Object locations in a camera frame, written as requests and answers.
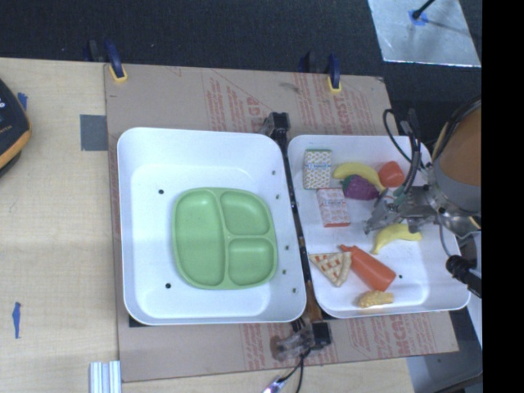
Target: robotic hand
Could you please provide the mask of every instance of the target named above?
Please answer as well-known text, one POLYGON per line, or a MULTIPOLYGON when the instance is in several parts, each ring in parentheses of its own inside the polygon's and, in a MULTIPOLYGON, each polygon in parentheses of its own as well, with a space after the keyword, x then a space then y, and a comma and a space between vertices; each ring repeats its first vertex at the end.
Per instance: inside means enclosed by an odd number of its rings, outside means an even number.
MULTIPOLYGON (((441 231, 446 227, 459 240, 480 232, 481 98, 472 99, 451 115, 440 132, 431 163, 427 165, 421 162, 421 143, 417 137, 418 125, 414 113, 409 112, 408 120, 401 121, 400 125, 411 141, 409 172, 404 184, 392 194, 387 189, 381 193, 364 231, 369 233, 406 220, 411 233, 419 231, 427 223, 440 225, 441 231), (419 170, 427 175, 427 183, 414 186, 413 181, 419 170)), ((443 247, 450 256, 446 268, 481 298, 480 264, 477 266, 476 260, 452 256, 444 243, 443 247)))

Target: cardboard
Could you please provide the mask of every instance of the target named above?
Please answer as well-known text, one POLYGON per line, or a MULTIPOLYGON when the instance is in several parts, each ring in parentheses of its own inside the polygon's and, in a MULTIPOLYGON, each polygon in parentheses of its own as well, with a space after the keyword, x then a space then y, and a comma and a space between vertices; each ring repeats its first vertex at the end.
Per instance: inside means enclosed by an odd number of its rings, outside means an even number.
MULTIPOLYGON (((289 368, 273 358, 270 341, 286 338, 289 323, 145 327, 130 319, 122 291, 116 143, 138 126, 257 133, 271 112, 287 112, 289 140, 300 134, 385 135, 390 108, 380 78, 251 70, 126 65, 117 83, 104 68, 115 284, 123 382, 289 368)), ((332 344, 306 365, 335 364, 452 352, 458 349, 447 312, 328 320, 332 344)))

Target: table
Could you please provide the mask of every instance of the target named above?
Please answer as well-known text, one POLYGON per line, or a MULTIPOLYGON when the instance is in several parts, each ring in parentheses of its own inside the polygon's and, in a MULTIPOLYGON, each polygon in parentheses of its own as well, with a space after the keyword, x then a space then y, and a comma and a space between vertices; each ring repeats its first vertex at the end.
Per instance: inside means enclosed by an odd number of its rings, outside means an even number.
MULTIPOLYGON (((0 179, 0 390, 85 392, 119 358, 106 151, 83 151, 81 115, 105 115, 103 64, 0 58, 28 97, 33 136, 0 179), (11 316, 20 307, 20 337, 11 316)), ((282 370, 124 383, 123 392, 262 391, 282 370)), ((284 391, 294 391, 291 379, 284 391)), ((301 392, 410 392, 405 359, 308 367, 301 392)))

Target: yellow banana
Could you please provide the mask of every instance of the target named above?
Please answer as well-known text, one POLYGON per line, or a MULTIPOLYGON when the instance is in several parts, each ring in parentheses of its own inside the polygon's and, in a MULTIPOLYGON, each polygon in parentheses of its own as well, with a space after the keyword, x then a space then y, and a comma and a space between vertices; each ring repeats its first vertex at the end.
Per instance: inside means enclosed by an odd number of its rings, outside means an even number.
POLYGON ((332 176, 334 179, 345 179, 351 174, 359 174, 367 179, 377 187, 379 192, 382 192, 385 189, 380 183, 378 172, 373 167, 365 165, 364 163, 359 163, 358 161, 342 163, 333 170, 332 176))
POLYGON ((371 253, 378 255, 378 251, 385 245, 398 239, 420 240, 422 234, 420 232, 411 233, 407 224, 391 224, 379 230, 375 236, 375 246, 371 253))

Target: orange carrot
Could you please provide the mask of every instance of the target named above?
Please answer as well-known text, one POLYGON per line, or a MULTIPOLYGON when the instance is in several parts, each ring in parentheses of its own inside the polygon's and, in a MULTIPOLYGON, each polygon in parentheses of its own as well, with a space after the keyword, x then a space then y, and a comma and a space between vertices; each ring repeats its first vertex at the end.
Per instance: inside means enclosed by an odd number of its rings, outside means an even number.
POLYGON ((372 289, 385 291, 396 273, 357 246, 341 245, 343 251, 351 252, 351 268, 372 289))

